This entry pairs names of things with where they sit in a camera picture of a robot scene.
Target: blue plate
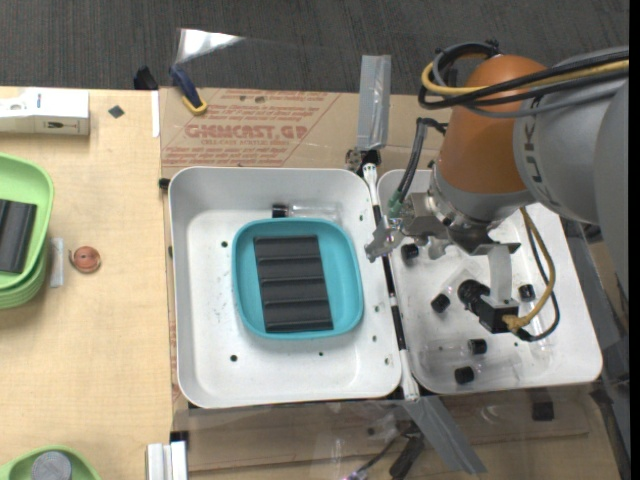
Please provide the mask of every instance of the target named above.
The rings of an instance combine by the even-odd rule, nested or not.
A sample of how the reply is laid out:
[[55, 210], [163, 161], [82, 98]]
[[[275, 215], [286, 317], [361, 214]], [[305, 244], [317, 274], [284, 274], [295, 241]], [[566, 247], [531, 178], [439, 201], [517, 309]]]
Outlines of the blue plate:
[[[333, 329], [266, 332], [253, 239], [300, 235], [318, 237]], [[275, 340], [326, 338], [352, 330], [362, 318], [362, 281], [355, 250], [344, 230], [331, 221], [289, 217], [250, 222], [233, 239], [231, 264], [238, 312], [244, 325], [258, 336]]]

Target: blue clamp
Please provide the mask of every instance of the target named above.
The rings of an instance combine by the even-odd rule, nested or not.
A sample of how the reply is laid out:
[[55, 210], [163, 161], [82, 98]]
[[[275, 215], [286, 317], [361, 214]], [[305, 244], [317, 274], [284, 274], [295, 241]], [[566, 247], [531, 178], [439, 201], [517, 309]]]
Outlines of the blue clamp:
[[183, 103], [191, 111], [192, 114], [199, 116], [207, 110], [207, 103], [200, 97], [196, 86], [193, 84], [189, 75], [177, 64], [169, 68], [169, 74], [174, 83], [182, 89], [184, 96]]

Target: brown tube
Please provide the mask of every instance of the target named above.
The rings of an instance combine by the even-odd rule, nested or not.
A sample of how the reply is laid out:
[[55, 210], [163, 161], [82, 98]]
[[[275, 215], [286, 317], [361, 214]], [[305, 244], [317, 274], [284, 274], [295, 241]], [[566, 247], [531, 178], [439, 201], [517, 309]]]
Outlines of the brown tube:
[[[494, 85], [545, 69], [517, 55], [492, 57], [476, 68], [467, 87]], [[510, 96], [523, 90], [504, 91], [489, 98]], [[513, 112], [521, 102], [485, 107], [493, 112]], [[478, 194], [507, 194], [526, 190], [513, 158], [515, 119], [479, 116], [464, 107], [451, 112], [447, 134], [438, 158], [443, 178], [459, 190]]]

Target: wooden surface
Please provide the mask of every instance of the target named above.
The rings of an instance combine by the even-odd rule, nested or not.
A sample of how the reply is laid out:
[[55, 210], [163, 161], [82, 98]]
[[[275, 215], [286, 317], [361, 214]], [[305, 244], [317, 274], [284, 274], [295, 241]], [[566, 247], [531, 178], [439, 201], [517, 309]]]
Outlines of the wooden surface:
[[47, 277], [35, 299], [0, 311], [0, 464], [64, 444], [104, 480], [142, 479], [146, 445], [171, 426], [159, 141], [149, 93], [91, 91], [90, 102], [90, 137], [0, 135], [0, 151], [53, 179], [49, 235], [102, 256], [90, 275], [65, 261], [62, 287]]

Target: dark gray floor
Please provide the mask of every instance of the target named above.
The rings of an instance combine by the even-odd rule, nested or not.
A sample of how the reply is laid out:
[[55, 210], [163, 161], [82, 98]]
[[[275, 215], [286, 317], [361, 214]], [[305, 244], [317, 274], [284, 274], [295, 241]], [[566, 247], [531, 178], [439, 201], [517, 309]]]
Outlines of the dark gray floor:
[[[168, 84], [176, 29], [268, 39], [197, 71], [200, 86], [357, 91], [360, 56], [392, 56], [413, 94], [439, 46], [495, 37], [554, 64], [628, 44], [630, 0], [0, 0], [0, 84], [132, 88], [143, 64]], [[283, 43], [304, 45], [289, 55]]]

